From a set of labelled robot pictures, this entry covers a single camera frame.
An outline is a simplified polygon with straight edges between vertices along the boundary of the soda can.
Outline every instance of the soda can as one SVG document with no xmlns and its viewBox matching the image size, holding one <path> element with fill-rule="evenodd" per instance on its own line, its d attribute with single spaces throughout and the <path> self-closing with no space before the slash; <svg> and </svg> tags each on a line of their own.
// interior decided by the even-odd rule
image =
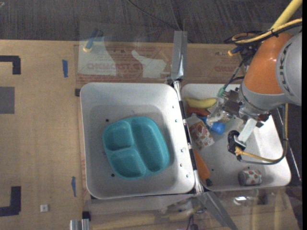
<svg viewBox="0 0 307 230">
<path fill-rule="evenodd" d="M 262 174 L 257 170 L 244 170 L 238 174 L 238 180 L 241 186 L 260 185 Z"/>
</svg>

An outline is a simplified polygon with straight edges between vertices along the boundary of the orange object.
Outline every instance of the orange object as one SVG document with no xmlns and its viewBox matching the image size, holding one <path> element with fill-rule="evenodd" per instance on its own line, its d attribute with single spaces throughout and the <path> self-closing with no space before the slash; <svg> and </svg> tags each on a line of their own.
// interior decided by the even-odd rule
<svg viewBox="0 0 307 230">
<path fill-rule="evenodd" d="M 205 164 L 205 162 L 202 160 L 199 153 L 195 149 L 193 151 L 194 151 L 194 157 L 195 157 L 195 161 L 196 161 L 198 174 L 200 176 L 201 182 L 203 184 L 205 184 L 206 180 L 210 177 L 210 171 L 209 171 L 207 165 Z"/>
<path fill-rule="evenodd" d="M 205 109 L 197 108 L 197 107 L 188 107 L 187 116 L 191 116 L 192 113 L 195 113 L 197 116 L 201 116 L 201 117 L 206 117 L 210 115 L 210 113 Z"/>
<path fill-rule="evenodd" d="M 283 93 L 276 79 L 275 64 L 280 50 L 291 37 L 289 33 L 280 33 L 278 37 L 273 36 L 262 42 L 244 77 L 244 84 L 250 91 Z"/>
</svg>

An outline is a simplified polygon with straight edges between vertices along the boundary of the yellow banana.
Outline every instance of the yellow banana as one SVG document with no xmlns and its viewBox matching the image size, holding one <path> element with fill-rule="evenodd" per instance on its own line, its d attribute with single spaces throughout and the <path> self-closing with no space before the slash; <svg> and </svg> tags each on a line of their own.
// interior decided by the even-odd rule
<svg viewBox="0 0 307 230">
<path fill-rule="evenodd" d="M 197 108 L 204 108 L 204 109 L 209 108 L 216 103 L 215 98 L 197 100 L 197 99 L 186 97 L 185 100 L 188 102 L 189 107 L 197 107 Z"/>
</svg>

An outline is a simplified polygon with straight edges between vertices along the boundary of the teal tray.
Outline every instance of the teal tray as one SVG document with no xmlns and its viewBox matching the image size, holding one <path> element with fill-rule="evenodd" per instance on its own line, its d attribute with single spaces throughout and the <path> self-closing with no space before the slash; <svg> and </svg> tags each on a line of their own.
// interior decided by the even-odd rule
<svg viewBox="0 0 307 230">
<path fill-rule="evenodd" d="M 115 174 L 122 179 L 141 179 L 164 170 L 169 153 L 158 125 L 144 116 L 130 117 L 107 126 L 103 144 Z"/>
</svg>

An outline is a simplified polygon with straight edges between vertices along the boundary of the dark floor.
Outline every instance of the dark floor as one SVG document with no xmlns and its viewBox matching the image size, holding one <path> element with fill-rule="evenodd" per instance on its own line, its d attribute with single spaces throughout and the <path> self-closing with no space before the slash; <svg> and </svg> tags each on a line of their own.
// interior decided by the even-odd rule
<svg viewBox="0 0 307 230">
<path fill-rule="evenodd" d="M 192 43 L 219 44 L 240 32 L 269 29 L 291 0 L 131 1 L 159 20 L 127 0 L 0 0 L 5 2 L 0 8 L 0 39 L 79 40 L 91 33 L 87 25 L 102 23 L 114 29 L 110 40 L 133 41 L 146 32 L 143 41 L 172 42 L 166 32 L 184 28 Z M 300 17 L 302 8 L 292 19 Z M 302 108 L 290 105 L 289 114 L 289 140 L 297 163 L 289 151 L 289 186 L 301 188 Z"/>
</svg>

